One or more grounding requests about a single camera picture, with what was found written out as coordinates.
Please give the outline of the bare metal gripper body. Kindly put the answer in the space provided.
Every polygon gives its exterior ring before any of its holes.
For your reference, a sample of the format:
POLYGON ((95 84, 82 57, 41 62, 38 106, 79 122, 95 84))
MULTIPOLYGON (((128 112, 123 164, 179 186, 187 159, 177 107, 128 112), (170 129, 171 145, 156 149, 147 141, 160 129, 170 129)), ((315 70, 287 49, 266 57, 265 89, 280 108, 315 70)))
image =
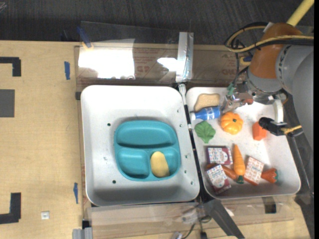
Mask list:
POLYGON ((283 100, 280 92, 271 94, 256 89, 254 86, 249 89, 250 86, 247 82, 230 84, 230 99, 233 102, 245 102, 246 105, 251 105, 254 102, 271 105, 276 100, 283 100))

